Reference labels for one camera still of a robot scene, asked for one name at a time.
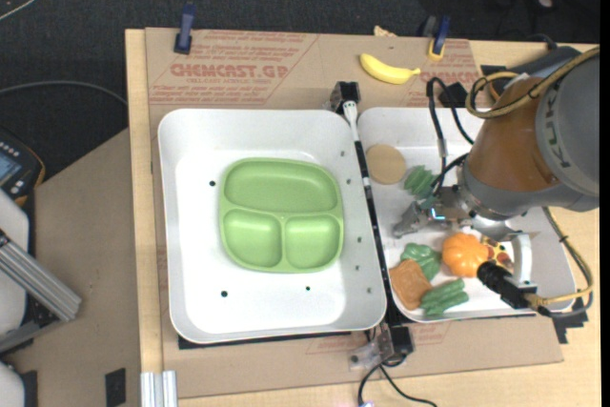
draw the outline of green divided plate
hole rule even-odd
[[[220,235],[229,256],[252,270],[317,272],[343,247],[343,206],[322,167],[279,158],[231,165],[220,189]]]

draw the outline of banana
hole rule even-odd
[[[419,68],[409,70],[408,68],[386,65],[371,54],[365,52],[360,55],[360,65],[362,65],[362,68],[373,76],[373,78],[395,85],[403,84],[413,75],[419,75],[421,73]]]

